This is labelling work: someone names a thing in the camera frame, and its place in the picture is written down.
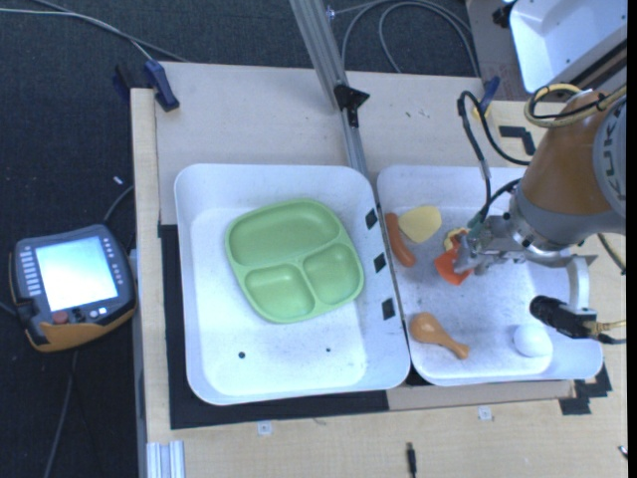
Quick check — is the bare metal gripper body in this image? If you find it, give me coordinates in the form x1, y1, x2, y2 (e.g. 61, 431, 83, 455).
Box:
469, 214, 574, 275

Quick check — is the orange toy pizza slice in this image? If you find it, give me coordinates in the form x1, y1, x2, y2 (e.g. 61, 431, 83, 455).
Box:
433, 227, 473, 287

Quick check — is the yellow rounded toy wedge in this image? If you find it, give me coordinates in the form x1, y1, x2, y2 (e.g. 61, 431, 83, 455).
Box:
397, 205, 443, 245

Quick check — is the white plastic tray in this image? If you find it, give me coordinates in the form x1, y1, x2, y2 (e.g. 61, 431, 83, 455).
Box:
173, 162, 412, 407
376, 164, 605, 387

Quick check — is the orange toy sausage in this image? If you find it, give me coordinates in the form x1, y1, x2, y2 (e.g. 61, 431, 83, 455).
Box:
384, 211, 417, 269

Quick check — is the brown toy chicken drumstick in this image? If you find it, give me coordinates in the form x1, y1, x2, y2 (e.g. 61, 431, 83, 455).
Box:
408, 311, 471, 361

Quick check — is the white ball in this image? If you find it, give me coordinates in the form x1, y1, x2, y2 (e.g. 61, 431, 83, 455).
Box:
513, 323, 554, 359

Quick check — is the green divided plate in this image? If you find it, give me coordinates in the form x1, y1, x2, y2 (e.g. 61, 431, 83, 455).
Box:
223, 197, 365, 325

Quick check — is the pale flat board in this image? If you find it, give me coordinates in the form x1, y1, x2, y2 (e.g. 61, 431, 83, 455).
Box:
153, 61, 578, 412

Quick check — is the black cylinder on white bracket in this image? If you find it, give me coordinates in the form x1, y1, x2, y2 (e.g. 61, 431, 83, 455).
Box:
529, 254, 600, 341

